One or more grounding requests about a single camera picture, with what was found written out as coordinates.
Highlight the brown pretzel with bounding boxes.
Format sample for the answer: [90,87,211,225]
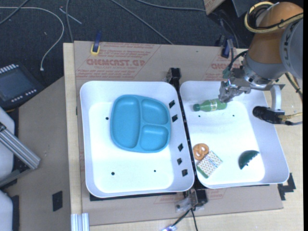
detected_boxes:
[192,142,209,161]

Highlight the black cylinder on white bracket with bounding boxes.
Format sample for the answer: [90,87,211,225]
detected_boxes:
[252,83,286,125]

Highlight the black block with thin wires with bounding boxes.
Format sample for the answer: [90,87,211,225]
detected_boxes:
[191,188,208,212]
[167,67,181,84]

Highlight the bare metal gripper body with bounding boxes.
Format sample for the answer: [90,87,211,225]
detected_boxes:
[225,67,264,94]

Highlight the white plastic tray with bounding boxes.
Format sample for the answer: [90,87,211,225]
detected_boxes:
[179,80,290,190]
[79,80,195,199]

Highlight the green plastic bottle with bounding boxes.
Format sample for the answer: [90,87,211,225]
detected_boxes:
[192,99,228,112]

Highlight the dark green half-round slice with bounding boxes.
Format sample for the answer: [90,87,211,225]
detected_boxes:
[238,149,261,170]

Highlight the brown cardboard board red print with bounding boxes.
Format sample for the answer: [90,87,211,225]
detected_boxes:
[73,40,284,226]

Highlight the blue divided plate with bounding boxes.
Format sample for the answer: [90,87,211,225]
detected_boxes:
[110,94,172,154]

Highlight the white and green patterned packet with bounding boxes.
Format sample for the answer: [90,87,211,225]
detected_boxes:
[195,150,224,179]

